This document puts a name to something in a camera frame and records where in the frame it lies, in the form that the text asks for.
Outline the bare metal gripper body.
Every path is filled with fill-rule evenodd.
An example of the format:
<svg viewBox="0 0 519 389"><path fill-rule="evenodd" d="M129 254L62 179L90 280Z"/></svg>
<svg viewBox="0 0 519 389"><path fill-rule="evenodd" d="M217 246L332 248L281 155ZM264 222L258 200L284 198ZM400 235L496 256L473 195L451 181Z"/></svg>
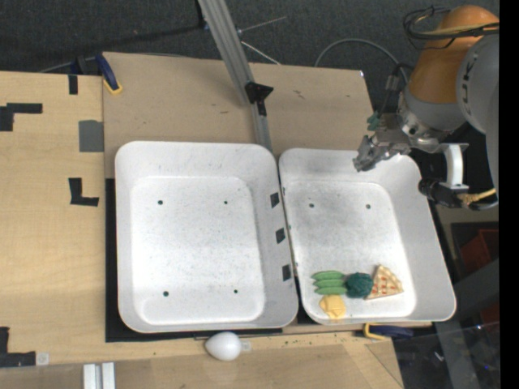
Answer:
<svg viewBox="0 0 519 389"><path fill-rule="evenodd" d="M433 127L409 110L374 113L371 129L371 144L385 149L390 156L408 154L412 148L436 153L448 136L447 130Z"/></svg>

